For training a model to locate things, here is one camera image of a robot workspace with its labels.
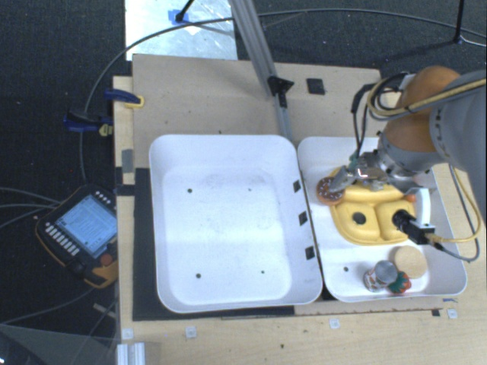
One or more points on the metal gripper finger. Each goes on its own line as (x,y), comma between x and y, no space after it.
(340,181)

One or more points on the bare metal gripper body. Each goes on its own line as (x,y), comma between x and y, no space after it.
(371,171)

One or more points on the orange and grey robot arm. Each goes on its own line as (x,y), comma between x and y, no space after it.
(449,135)

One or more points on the brown sprinkled doughnut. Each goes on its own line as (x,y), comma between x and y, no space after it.
(324,194)

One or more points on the yellow divided plate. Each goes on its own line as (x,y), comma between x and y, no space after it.
(365,207)

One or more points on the small orange ball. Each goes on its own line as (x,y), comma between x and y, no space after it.
(410,198)

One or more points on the white plastic tray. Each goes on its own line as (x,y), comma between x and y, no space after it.
(342,276)
(228,223)

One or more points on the round tan biscuit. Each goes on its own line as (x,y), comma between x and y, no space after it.
(410,261)

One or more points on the small printed can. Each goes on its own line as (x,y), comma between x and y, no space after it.
(382,274)

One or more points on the red and green toy fruit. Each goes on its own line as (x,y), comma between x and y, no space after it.
(401,283)

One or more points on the brown cardboard board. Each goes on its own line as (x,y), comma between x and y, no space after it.
(213,101)

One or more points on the black cylinder on white bracket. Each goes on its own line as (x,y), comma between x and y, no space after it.
(421,231)

